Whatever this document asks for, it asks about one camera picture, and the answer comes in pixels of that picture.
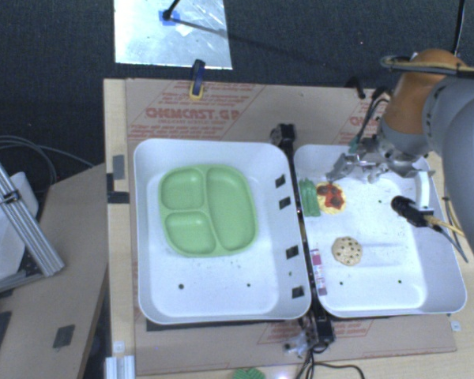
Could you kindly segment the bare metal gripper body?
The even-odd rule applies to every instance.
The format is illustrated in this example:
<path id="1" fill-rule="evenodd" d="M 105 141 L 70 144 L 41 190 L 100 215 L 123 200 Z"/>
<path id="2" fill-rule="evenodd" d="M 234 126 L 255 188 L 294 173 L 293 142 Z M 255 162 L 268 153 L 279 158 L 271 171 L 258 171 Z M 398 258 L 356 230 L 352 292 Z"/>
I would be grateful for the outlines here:
<path id="1" fill-rule="evenodd" d="M 427 177 L 434 175 L 433 171 L 414 166 L 419 160 L 418 156 L 400 151 L 385 138 L 363 138 L 359 143 L 354 143 L 353 153 L 358 156 L 357 166 L 368 172 L 372 167 L 384 163 L 389 172 L 402 178 L 415 178 L 418 174 Z"/>

